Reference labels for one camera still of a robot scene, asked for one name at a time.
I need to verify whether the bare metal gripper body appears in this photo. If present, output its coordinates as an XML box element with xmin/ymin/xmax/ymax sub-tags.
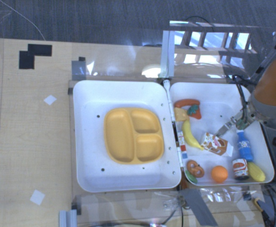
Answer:
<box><xmin>231</xmin><ymin>103</ymin><xmax>259</xmax><ymax>130</ymax></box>

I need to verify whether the white plastic tray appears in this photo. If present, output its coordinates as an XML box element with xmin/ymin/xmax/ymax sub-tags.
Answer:
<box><xmin>72</xmin><ymin>80</ymin><xmax>182</xmax><ymax>193</ymax></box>
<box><xmin>169</xmin><ymin>81</ymin><xmax>276</xmax><ymax>187</ymax></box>

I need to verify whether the white and brown milk carton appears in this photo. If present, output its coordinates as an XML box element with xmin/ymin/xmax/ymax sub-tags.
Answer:
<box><xmin>200</xmin><ymin>132</ymin><xmax>234</xmax><ymax>157</ymax></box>

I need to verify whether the blue bottle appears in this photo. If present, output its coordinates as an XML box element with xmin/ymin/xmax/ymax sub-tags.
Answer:
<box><xmin>236</xmin><ymin>129</ymin><xmax>254</xmax><ymax>162</ymax></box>

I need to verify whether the orange carrot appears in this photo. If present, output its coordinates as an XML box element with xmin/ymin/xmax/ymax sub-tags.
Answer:
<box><xmin>187</xmin><ymin>104</ymin><xmax>203</xmax><ymax>120</ymax></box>

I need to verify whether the yellow banana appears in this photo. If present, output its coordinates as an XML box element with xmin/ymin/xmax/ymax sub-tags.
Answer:
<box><xmin>181</xmin><ymin>119</ymin><xmax>205</xmax><ymax>151</ymax></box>

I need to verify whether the red can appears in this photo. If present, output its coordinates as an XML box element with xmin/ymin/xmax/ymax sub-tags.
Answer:
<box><xmin>231</xmin><ymin>158</ymin><xmax>250</xmax><ymax>181</ymax></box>

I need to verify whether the orange sausage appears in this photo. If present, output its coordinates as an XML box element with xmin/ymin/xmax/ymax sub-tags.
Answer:
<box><xmin>174</xmin><ymin>99</ymin><xmax>201</xmax><ymax>109</ymax></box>

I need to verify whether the yellow cheese wedge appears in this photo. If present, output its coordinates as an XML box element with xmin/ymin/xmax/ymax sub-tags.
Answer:
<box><xmin>174</xmin><ymin>108</ymin><xmax>190</xmax><ymax>122</ymax></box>

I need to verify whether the small white and red packet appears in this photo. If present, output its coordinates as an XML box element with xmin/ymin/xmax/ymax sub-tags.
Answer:
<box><xmin>177</xmin><ymin>131</ymin><xmax>189</xmax><ymax>161</ymax></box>

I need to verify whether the orange fruit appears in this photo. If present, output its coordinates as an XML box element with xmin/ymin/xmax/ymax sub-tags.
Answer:
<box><xmin>211</xmin><ymin>165</ymin><xmax>229</xmax><ymax>184</ymax></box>

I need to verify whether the brown pretzel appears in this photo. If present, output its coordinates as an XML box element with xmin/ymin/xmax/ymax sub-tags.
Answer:
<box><xmin>186</xmin><ymin>159</ymin><xmax>205</xmax><ymax>178</ymax></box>

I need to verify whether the yellow corn cob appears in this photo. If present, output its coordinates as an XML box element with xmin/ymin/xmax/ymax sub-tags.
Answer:
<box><xmin>247</xmin><ymin>161</ymin><xmax>267</xmax><ymax>183</ymax></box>

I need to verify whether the thin black and white rod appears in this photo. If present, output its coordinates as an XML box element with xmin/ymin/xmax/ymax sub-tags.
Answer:
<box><xmin>162</xmin><ymin>79</ymin><xmax>185</xmax><ymax>169</ymax></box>

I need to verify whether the green leaf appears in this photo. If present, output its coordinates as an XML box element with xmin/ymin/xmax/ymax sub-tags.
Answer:
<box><xmin>185</xmin><ymin>169</ymin><xmax>198</xmax><ymax>184</ymax></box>

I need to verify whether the yellow divided plate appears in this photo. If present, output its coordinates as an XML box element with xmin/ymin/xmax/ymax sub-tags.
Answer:
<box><xmin>103</xmin><ymin>107</ymin><xmax>165</xmax><ymax>165</ymax></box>

